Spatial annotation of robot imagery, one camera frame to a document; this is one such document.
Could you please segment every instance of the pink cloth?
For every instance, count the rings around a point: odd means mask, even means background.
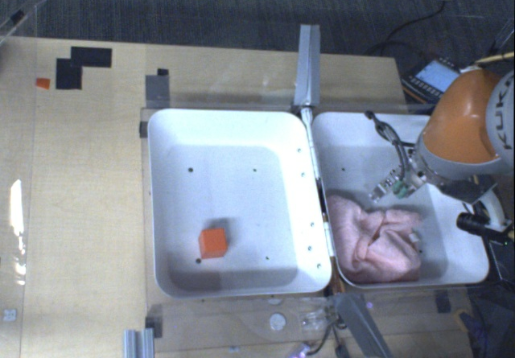
[[[411,244],[415,212],[389,209],[367,213],[340,196],[328,198],[336,256],[345,277],[355,283],[416,281],[418,250]]]

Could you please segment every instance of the small orange square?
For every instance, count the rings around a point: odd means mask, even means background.
[[[35,85],[41,89],[50,89],[50,80],[47,78],[36,78]]]
[[[227,239],[223,228],[204,229],[199,236],[202,259],[223,257],[227,252]]]

